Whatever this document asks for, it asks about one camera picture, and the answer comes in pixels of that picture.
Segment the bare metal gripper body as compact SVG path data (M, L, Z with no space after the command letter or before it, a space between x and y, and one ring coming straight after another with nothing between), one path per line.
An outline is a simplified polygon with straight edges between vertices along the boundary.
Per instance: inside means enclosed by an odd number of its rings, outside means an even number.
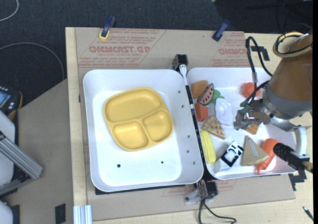
M249 104L247 117L255 117L258 123L270 124L276 114L276 107L265 99L253 100Z

